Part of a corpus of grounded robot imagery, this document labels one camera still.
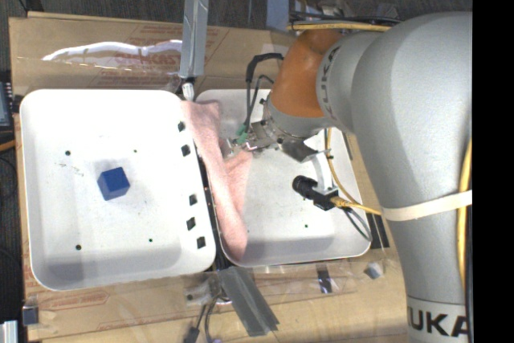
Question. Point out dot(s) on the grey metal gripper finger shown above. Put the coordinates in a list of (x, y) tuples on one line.
[(254, 148), (228, 147)]

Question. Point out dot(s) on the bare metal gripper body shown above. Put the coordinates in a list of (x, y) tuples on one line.
[(265, 133)]

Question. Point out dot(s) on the pink cloth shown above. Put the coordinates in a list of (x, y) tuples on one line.
[(227, 189)]

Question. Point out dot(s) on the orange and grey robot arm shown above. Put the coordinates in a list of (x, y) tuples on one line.
[(401, 124)]

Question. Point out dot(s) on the white plastic tray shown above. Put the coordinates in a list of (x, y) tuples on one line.
[(289, 221), (100, 221)]

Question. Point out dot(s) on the blue cube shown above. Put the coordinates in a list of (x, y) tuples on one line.
[(114, 184)]

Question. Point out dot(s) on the brown cardboard board red print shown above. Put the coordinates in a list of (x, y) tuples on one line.
[(100, 52)]

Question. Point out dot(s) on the black cylinder on white bracket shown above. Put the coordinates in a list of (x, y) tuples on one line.
[(311, 189)]

